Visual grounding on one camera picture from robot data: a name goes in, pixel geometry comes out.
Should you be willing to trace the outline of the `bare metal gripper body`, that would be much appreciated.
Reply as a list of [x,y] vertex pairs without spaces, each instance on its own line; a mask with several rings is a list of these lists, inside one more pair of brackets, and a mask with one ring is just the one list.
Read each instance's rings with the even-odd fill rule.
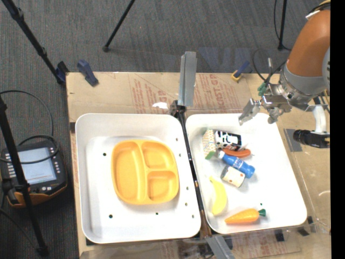
[[310,95],[291,87],[290,84],[269,84],[260,103],[267,110],[290,112],[292,107],[305,110],[310,102]]

